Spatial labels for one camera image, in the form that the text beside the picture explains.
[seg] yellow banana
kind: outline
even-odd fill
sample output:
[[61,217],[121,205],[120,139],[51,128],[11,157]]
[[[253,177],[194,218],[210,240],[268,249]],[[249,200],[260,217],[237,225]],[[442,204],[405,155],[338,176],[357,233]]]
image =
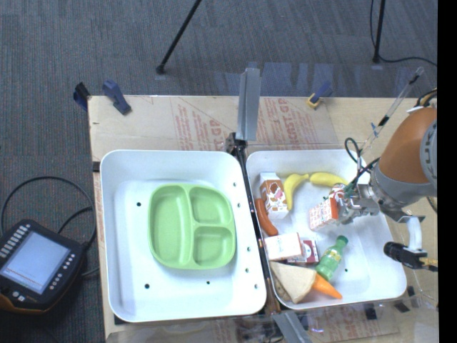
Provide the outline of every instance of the yellow banana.
[[347,181],[338,175],[332,174],[332,173],[326,173],[324,171],[318,171],[317,173],[313,173],[310,177],[309,180],[311,181],[312,184],[317,184],[321,186],[328,186],[328,187],[333,187],[337,183],[343,183],[344,185],[347,185]]
[[309,179],[309,174],[291,174],[284,181],[284,194],[286,195],[287,209],[289,211],[292,209],[293,192],[303,180],[307,179]]

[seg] chocolate milk carton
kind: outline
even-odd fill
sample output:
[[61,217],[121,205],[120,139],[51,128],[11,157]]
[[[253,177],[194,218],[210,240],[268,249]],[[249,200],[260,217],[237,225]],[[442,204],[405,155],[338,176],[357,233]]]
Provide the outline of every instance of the chocolate milk carton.
[[266,213],[270,220],[283,219],[288,214],[283,182],[273,171],[260,173],[260,194],[265,202]]

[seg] white tray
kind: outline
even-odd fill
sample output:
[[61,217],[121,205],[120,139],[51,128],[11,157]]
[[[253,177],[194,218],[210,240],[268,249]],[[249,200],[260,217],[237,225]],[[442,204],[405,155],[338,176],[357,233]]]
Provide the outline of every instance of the white tray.
[[[109,303],[126,322],[254,314],[266,287],[241,167],[222,151],[116,150],[101,161]],[[173,269],[148,242],[149,197],[159,185],[214,187],[231,202],[236,253],[224,267]]]
[[[357,171],[356,163],[346,151],[338,149],[258,151],[248,157],[246,169],[254,199],[260,197],[261,172],[276,172],[283,182],[292,173],[331,172],[349,182]],[[366,184],[368,180],[369,174],[365,173],[359,181]],[[308,210],[322,202],[329,192],[327,187],[304,181],[293,196],[293,209],[284,219],[273,223],[280,234],[298,232],[300,237],[315,239],[319,255],[335,243],[339,234],[348,238],[343,261],[332,279],[332,285],[343,295],[343,299],[333,299],[311,290],[299,304],[283,301],[277,296],[279,301],[289,309],[310,309],[394,299],[402,295],[406,288],[406,275],[401,263],[383,253],[384,244],[393,239],[382,213],[355,218],[347,225],[328,225],[317,232],[309,229]]]

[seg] bottle cap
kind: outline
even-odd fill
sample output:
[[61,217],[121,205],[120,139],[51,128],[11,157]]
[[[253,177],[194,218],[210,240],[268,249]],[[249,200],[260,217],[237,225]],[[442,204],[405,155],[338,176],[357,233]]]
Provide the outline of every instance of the bottle cap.
[[349,240],[347,237],[345,237],[344,235],[340,235],[336,238],[336,240],[341,240],[345,245],[347,245],[349,243]]

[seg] gray carpet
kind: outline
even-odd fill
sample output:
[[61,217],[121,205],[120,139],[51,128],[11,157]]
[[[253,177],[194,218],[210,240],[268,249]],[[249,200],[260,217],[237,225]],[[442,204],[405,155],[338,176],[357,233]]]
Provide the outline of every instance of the gray carpet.
[[[108,78],[125,94],[238,95],[240,74],[257,67],[262,96],[309,96],[329,80],[332,96],[395,97],[422,66],[410,96],[437,86],[438,0],[386,0],[379,63],[381,0],[373,11],[372,0],[203,0],[158,75],[194,2],[0,0],[1,203],[42,176],[93,195],[87,113],[73,100],[81,81],[93,95]],[[10,198],[4,223],[58,229],[87,205],[69,184],[38,180]],[[84,212],[64,233],[82,242],[91,223]],[[94,242],[86,268],[97,262]],[[99,275],[45,315],[0,312],[0,342],[104,342]]]

